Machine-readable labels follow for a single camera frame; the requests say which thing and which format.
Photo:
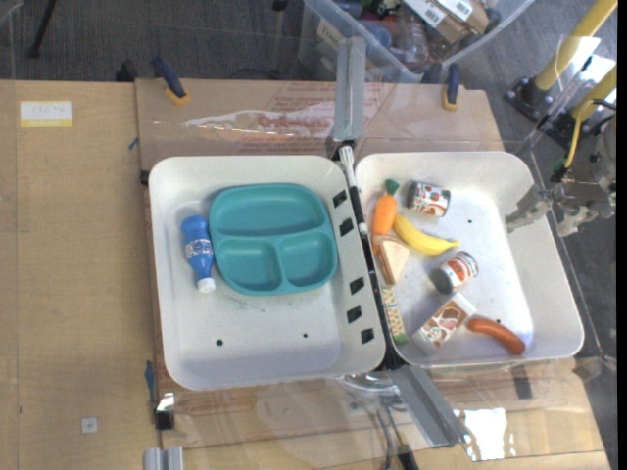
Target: cardboard box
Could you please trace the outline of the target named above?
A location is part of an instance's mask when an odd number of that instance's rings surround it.
[[[451,43],[462,40],[471,32],[482,34],[488,25],[488,16],[476,0],[403,1]]]

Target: toy carrot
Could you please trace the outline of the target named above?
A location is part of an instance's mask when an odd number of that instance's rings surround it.
[[[372,221],[372,236],[387,235],[394,225],[394,217],[399,207],[394,194],[399,189],[399,183],[394,179],[385,180],[386,193],[382,195],[374,206],[374,219]],[[372,250],[377,253],[378,247],[373,245]]]

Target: storage bin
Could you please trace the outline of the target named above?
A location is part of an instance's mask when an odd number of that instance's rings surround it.
[[[496,10],[501,13],[500,23],[492,31],[444,61],[443,67],[446,68],[450,63],[457,62],[480,49],[534,1],[499,0]],[[366,41],[368,81],[412,83],[422,79],[422,73],[414,73],[406,68],[377,41],[366,26],[342,11],[332,0],[304,0],[299,60],[318,80],[334,78],[337,42],[351,36],[360,36]]]

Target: tripod leg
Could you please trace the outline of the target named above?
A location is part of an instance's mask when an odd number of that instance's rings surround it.
[[[272,52],[272,72],[278,74],[280,71],[281,39],[283,38],[283,13],[287,8],[288,0],[274,0],[272,10],[276,13],[276,24],[274,28],[274,50]]]
[[[48,0],[48,5],[46,6],[46,11],[43,15],[43,18],[41,19],[41,23],[39,25],[39,29],[37,30],[37,34],[35,35],[35,39],[26,52],[30,58],[39,57],[39,47],[41,46],[41,42],[43,41],[43,36],[46,34],[46,29],[48,28],[48,23],[50,22],[52,13],[55,10],[55,5],[57,5],[57,0]]]

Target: teal plate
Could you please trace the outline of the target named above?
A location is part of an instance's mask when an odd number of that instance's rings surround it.
[[[301,185],[228,188],[211,204],[209,230],[222,278],[243,294],[308,291],[325,284],[337,268],[326,207]]]

